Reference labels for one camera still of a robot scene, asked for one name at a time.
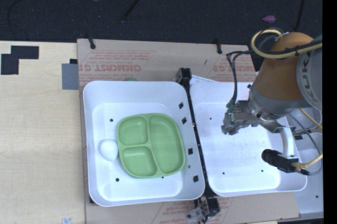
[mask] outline black clip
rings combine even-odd
[[[300,55],[299,52],[298,52],[299,47],[300,46],[298,46],[298,45],[295,47],[295,56],[299,56]]]
[[[220,44],[220,42],[219,42],[219,40],[218,40],[217,38],[214,39],[214,41],[212,42],[212,44],[213,44],[213,45],[216,45],[216,48],[217,48],[216,52],[217,52],[218,54],[222,54],[221,44]]]
[[[89,40],[90,48],[91,48],[91,49],[95,49],[95,48],[96,48],[96,45],[94,44],[92,38],[90,37],[90,35],[89,35],[88,33],[85,34],[85,38]]]

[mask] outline black carpet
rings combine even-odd
[[[323,0],[139,0],[130,9],[134,1],[0,0],[0,40],[76,42],[89,35],[206,44],[217,38],[249,45],[267,27],[322,34]],[[261,20],[268,15],[275,16],[274,23]],[[258,69],[259,57],[252,58]]]

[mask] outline gray tape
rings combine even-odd
[[[62,89],[78,90],[78,65],[62,63]]]

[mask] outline green divided plate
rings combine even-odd
[[[117,127],[117,144],[122,165],[133,177],[168,176],[185,165],[179,128],[165,114],[140,114],[122,119]]]

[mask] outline white plastic tray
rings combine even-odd
[[[238,83],[238,100],[247,100],[248,83]],[[265,149],[283,150],[280,134],[261,126],[242,128],[235,135],[221,131],[233,83],[198,82],[191,87],[196,126],[211,189],[223,197],[297,191],[306,176],[279,171],[261,158]]]
[[[193,200],[203,194],[203,171],[187,94],[181,85],[175,82],[94,81],[84,88],[83,98],[89,193],[95,203],[108,207]],[[116,140],[116,126],[120,120],[146,113],[166,114],[180,129],[186,162],[174,175],[134,178],[123,169],[119,156],[109,161],[100,153],[102,140]]]

